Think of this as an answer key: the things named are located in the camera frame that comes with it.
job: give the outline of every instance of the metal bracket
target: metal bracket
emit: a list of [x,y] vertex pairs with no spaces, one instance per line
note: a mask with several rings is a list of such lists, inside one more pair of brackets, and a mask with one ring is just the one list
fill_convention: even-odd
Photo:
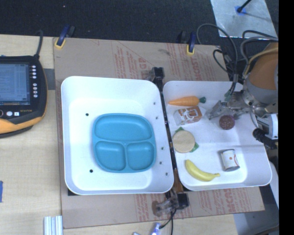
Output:
[[227,103],[221,102],[220,100],[214,105],[211,112],[208,114],[209,120],[212,118],[215,118],[217,116],[220,116],[223,114],[226,110],[228,110]]
[[62,216],[44,217],[44,235],[63,235]]
[[162,67],[153,67],[149,71],[149,74],[146,80],[153,82],[158,87],[159,91],[162,92],[162,89],[163,89],[162,79],[164,77],[165,77],[165,73]]
[[174,210],[182,210],[190,205],[188,195],[184,192],[176,193],[174,187],[166,193],[167,200],[159,203],[152,203],[152,212],[157,217],[164,214],[170,214]]

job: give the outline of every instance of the toy can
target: toy can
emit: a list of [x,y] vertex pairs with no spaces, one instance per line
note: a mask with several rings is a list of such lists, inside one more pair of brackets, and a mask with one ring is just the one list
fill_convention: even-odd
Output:
[[234,149],[222,151],[221,158],[225,171],[233,171],[240,168]]

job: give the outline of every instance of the touchscreen display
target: touchscreen display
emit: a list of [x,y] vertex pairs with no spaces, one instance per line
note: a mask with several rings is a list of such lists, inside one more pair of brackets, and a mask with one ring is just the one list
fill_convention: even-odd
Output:
[[0,64],[0,105],[29,105],[28,64]]

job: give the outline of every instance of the blue clamp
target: blue clamp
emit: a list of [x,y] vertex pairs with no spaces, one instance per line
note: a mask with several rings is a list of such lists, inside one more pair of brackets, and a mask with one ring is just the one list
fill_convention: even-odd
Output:
[[56,39],[54,46],[57,49],[62,49],[65,44],[65,38],[71,37],[74,31],[74,27],[66,24],[60,34],[60,36]]
[[187,55],[189,56],[192,56],[194,55],[195,53],[195,42],[196,42],[196,35],[195,33],[191,33],[191,36],[190,36],[190,40],[187,44],[187,49],[186,49],[186,53]]

